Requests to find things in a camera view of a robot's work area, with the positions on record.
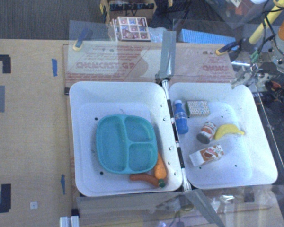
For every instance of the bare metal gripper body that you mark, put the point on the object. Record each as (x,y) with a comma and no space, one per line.
(279,64)

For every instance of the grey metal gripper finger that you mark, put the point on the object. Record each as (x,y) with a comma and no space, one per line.
(236,81)
(248,75)

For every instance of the brown cardboard board, red print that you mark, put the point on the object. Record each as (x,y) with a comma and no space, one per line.
(194,63)

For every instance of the green and white patterned box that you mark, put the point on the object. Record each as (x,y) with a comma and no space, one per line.
(198,108)

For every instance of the yellow banana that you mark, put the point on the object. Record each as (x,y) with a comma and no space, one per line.
(227,130)

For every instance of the blue foam block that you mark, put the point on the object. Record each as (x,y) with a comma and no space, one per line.
(203,37)

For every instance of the orange and white can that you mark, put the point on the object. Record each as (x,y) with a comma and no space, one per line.
(207,131)

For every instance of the blue bottle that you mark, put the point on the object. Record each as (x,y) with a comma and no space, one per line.
(181,119)

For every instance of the white plastic tray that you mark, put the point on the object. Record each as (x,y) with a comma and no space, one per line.
(251,155)
(85,138)

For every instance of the white and orange carton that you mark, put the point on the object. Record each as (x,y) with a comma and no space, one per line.
(207,155)

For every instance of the orange carrot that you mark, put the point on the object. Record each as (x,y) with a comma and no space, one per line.
(160,169)

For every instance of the patterned tile game box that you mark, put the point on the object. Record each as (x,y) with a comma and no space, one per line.
(132,28)

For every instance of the orange-brown sausage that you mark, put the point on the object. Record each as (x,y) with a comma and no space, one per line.
(142,178)

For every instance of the teal divided plate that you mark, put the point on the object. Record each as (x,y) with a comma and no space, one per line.
(113,145)

